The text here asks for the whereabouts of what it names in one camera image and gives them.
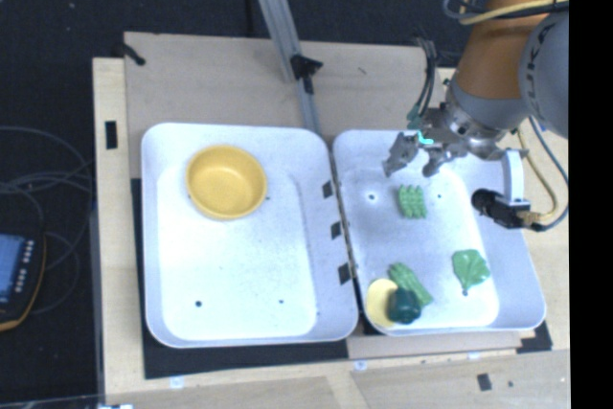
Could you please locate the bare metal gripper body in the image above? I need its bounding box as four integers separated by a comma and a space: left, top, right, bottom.
417, 106, 508, 160

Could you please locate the light green bumpy toy vegetable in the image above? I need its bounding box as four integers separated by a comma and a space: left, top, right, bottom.
397, 184, 429, 220

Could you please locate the white plastic tray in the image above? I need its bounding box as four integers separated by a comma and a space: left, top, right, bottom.
140, 122, 360, 350
330, 128, 548, 338

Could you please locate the green toy lettuce leaf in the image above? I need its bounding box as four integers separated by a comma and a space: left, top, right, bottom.
450, 248, 492, 297

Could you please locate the green toy asparagus bunch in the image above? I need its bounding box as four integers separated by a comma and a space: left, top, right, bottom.
386, 261, 435, 308

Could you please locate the dark green toy pepper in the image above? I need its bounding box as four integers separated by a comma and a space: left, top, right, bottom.
386, 288, 423, 326

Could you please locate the yellow round toy slice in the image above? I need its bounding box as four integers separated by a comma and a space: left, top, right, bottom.
365, 278, 400, 329

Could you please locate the yellow bowl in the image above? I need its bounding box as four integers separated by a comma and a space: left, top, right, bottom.
184, 144, 269, 222

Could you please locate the pale wooden board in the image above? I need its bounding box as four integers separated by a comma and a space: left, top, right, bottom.
91, 31, 571, 409

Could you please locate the black cylinder on white bracket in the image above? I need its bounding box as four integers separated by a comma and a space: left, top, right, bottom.
470, 148, 534, 231

